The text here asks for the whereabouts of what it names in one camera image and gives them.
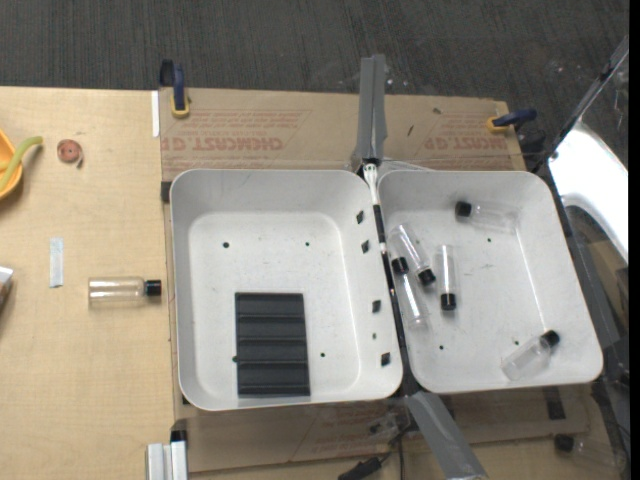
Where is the brown cardboard board red print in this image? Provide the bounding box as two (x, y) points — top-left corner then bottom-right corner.
(158, 86), (590, 474)

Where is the white plastic tray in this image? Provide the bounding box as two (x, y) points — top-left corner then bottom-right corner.
(376, 169), (605, 396)
(168, 168), (405, 413)

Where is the yellow-green bent tube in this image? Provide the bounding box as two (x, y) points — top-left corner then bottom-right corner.
(0, 135), (45, 192)

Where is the black ribbed rack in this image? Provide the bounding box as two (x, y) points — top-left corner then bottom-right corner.
(234, 291), (312, 398)

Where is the brown round biscuit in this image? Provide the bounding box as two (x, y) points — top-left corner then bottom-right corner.
(55, 138), (85, 165)

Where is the orange bowl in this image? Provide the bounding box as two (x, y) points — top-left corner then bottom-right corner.
(0, 128), (25, 201)

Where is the thin black and white rod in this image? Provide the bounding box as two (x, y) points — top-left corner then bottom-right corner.
(362, 162), (412, 395)

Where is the clear plastic bottle black cap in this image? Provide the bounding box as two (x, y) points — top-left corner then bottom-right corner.
(87, 275), (163, 310)
(454, 200), (522, 235)
(388, 223), (438, 287)
(500, 329), (562, 383)
(432, 243), (460, 313)
(553, 433), (622, 470)
(390, 256), (433, 332)

